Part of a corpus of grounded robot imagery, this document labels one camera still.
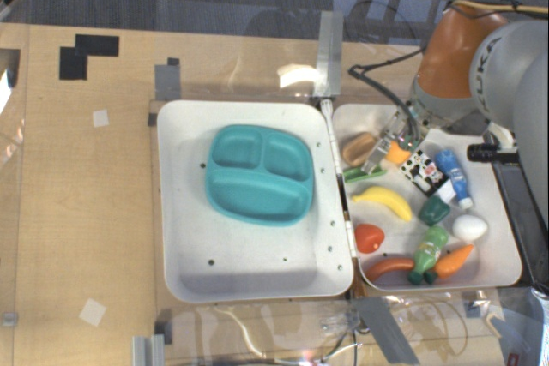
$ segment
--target toy banana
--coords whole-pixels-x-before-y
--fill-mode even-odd
[[[382,186],[371,186],[362,194],[354,195],[353,201],[375,201],[383,203],[390,208],[396,215],[405,221],[412,219],[412,208],[404,198],[394,190]]]

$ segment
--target wooden surface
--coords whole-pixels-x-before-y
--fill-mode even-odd
[[[10,28],[14,36],[20,29]],[[87,81],[60,81],[59,48],[74,46],[77,33],[118,35],[119,57],[90,57]],[[24,46],[21,58],[28,63],[13,363],[130,365],[131,338],[152,335],[161,299],[155,286],[164,285],[154,268],[158,195],[148,127],[154,65],[179,58],[184,94],[193,97],[277,95],[276,70],[288,63],[314,66],[317,43],[40,26],[27,30],[26,41],[10,41]],[[342,66],[382,62],[404,51],[410,49],[345,44]],[[372,77],[407,97],[418,65],[415,58]],[[342,87],[381,101],[348,75]],[[107,110],[109,125],[95,128],[93,113],[100,110]],[[97,327],[79,317],[90,298],[106,307]],[[9,333],[2,334],[0,347],[9,346]],[[240,332],[231,334],[241,339]],[[493,336],[479,337],[497,357]],[[372,362],[383,362],[377,348],[368,352]]]

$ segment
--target blue bottle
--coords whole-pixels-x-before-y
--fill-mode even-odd
[[[460,208],[469,209],[472,207],[473,200],[468,193],[467,180],[454,152],[452,150],[441,151],[435,155],[435,164],[451,180]]]

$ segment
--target toy carrot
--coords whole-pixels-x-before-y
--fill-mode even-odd
[[[413,259],[411,258],[388,258],[374,264],[366,271],[366,278],[374,282],[382,274],[394,272],[395,270],[412,270]]]
[[[472,250],[473,245],[468,244],[440,258],[432,270],[425,272],[424,277],[427,283],[432,284],[437,278],[449,278],[455,274],[462,268]]]

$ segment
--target toy tomato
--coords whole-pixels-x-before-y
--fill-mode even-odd
[[[364,223],[354,230],[354,239],[360,253],[372,253],[379,249],[385,233],[376,225]]]

